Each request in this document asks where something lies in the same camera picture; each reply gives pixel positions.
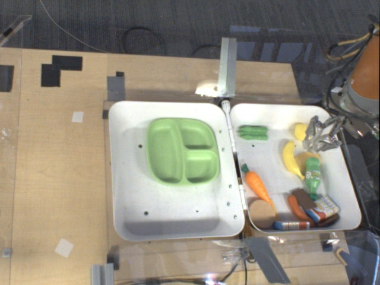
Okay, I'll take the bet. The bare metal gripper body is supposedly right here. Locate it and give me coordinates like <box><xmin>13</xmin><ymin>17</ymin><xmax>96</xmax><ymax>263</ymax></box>
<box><xmin>325</xmin><ymin>98</ymin><xmax>380</xmax><ymax>131</ymax></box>

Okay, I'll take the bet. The yellow lemon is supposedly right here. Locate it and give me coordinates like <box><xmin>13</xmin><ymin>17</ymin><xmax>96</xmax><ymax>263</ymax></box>
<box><xmin>293</xmin><ymin>122</ymin><xmax>310</xmax><ymax>141</ymax></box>

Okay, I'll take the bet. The green plastic bottle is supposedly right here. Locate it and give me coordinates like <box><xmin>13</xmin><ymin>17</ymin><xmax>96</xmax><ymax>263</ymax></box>
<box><xmin>303</xmin><ymin>156</ymin><xmax>322</xmax><ymax>202</ymax></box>

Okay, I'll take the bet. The yellow banana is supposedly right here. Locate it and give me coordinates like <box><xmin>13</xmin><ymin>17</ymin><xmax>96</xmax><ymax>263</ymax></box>
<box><xmin>282</xmin><ymin>140</ymin><xmax>306</xmax><ymax>181</ymax></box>

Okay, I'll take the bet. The white plastic tray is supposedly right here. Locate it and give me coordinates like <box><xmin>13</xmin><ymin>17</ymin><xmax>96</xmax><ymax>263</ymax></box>
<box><xmin>230</xmin><ymin>103</ymin><xmax>363</xmax><ymax>235</ymax></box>
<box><xmin>108</xmin><ymin>100</ymin><xmax>246</xmax><ymax>243</ymax></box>

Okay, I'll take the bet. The green bean bundle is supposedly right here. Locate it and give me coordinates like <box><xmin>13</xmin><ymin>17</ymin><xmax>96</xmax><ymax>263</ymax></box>
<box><xmin>236</xmin><ymin>125</ymin><xmax>269</xmax><ymax>142</ymax></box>

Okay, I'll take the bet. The brown chocolate piece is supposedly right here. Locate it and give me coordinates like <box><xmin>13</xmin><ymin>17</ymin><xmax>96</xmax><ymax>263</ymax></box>
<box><xmin>290</xmin><ymin>188</ymin><xmax>318</xmax><ymax>211</ymax></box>

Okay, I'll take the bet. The white red blue packet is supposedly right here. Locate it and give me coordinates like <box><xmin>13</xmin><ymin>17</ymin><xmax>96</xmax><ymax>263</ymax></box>
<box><xmin>305</xmin><ymin>195</ymin><xmax>340</xmax><ymax>223</ymax></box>

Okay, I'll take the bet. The red sausage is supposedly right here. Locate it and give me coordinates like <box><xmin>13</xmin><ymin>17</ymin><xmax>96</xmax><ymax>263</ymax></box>
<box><xmin>287</xmin><ymin>194</ymin><xmax>315</xmax><ymax>223</ymax></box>

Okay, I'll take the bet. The orange carrot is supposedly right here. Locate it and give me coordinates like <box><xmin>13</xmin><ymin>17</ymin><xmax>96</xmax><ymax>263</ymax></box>
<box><xmin>240</xmin><ymin>163</ymin><xmax>278</xmax><ymax>214</ymax></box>

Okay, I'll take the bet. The dark brown flat biscuit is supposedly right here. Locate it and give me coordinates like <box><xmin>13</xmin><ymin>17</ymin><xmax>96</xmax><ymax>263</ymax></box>
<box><xmin>315</xmin><ymin>213</ymin><xmax>341</xmax><ymax>228</ymax></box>

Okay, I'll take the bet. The blue and red carton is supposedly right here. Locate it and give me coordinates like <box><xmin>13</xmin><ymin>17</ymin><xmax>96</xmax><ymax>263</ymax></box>
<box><xmin>273</xmin><ymin>220</ymin><xmax>311</xmax><ymax>232</ymax></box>

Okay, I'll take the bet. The brown round biscuit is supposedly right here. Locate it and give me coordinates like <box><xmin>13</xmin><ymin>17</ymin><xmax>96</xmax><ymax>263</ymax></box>
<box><xmin>248</xmin><ymin>198</ymin><xmax>277</xmax><ymax>230</ymax></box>

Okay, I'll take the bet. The green divided plate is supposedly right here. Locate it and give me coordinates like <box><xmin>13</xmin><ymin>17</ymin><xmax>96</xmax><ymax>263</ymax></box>
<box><xmin>145</xmin><ymin>117</ymin><xmax>221</xmax><ymax>186</ymax></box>

